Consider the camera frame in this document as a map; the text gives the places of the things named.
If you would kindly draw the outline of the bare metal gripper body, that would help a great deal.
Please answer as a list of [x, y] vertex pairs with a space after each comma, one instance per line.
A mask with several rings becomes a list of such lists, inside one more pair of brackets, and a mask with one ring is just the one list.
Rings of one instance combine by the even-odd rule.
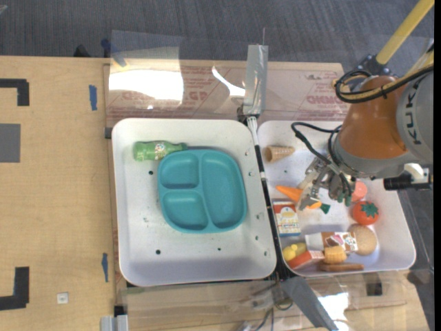
[[337, 202], [351, 202], [355, 188], [349, 182], [349, 177], [343, 174], [333, 162], [326, 162], [316, 157], [305, 171], [304, 189], [305, 194], [309, 194], [311, 182], [313, 180], [323, 180], [326, 182], [328, 196]]

